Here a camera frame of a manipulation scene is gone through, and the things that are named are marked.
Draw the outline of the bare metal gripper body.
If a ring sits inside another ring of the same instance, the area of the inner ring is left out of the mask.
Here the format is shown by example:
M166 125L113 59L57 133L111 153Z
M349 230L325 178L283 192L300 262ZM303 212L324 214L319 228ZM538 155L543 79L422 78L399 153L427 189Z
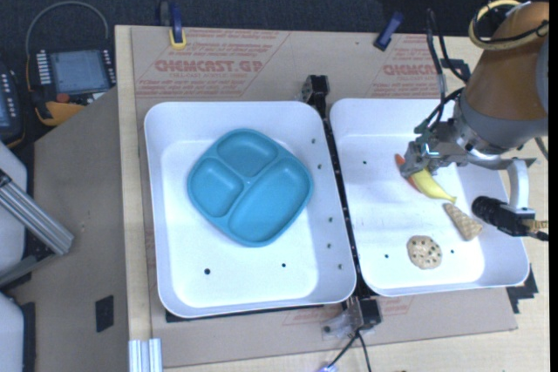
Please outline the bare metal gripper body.
M414 129L414 142L429 158L446 157L449 165L497 166L497 147L483 139L463 118L449 118L429 125L423 121Z

